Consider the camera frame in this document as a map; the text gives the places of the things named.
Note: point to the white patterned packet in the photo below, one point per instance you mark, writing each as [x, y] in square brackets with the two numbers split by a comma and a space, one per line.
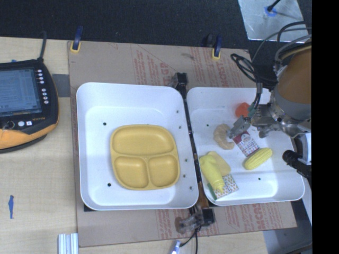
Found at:
[230, 185]

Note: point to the yellow toy corn cob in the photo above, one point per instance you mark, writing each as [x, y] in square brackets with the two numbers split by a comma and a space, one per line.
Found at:
[258, 158]

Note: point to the black cylinder on white bracket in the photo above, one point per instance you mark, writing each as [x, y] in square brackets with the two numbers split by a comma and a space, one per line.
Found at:
[296, 163]

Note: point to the white plastic tray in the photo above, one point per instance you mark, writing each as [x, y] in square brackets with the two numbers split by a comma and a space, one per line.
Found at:
[265, 184]
[100, 141]

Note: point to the thin black rod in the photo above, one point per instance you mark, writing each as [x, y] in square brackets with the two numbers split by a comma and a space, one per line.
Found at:
[191, 136]

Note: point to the yellow squeeze bottle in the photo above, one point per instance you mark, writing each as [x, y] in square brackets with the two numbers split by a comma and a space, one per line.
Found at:
[212, 172]

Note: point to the brown cardboard board red print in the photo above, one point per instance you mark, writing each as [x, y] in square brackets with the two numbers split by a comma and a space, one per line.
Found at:
[159, 59]

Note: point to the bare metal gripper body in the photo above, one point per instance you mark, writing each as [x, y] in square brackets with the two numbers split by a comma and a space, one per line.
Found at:
[267, 116]

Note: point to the orange round toy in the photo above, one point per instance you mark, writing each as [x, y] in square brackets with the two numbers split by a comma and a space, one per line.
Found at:
[242, 109]

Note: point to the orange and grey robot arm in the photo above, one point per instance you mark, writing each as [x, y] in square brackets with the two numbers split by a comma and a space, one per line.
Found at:
[296, 75]

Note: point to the red and white carton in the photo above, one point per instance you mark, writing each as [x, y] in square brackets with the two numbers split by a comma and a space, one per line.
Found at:
[247, 144]

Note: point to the yellow divided plate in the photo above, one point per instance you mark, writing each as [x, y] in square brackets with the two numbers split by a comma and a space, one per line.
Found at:
[144, 155]

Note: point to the tan toy croissant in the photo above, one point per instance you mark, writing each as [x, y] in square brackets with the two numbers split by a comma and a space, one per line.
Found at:
[221, 137]

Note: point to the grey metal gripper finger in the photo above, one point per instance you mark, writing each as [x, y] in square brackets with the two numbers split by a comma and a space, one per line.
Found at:
[265, 132]
[239, 126]

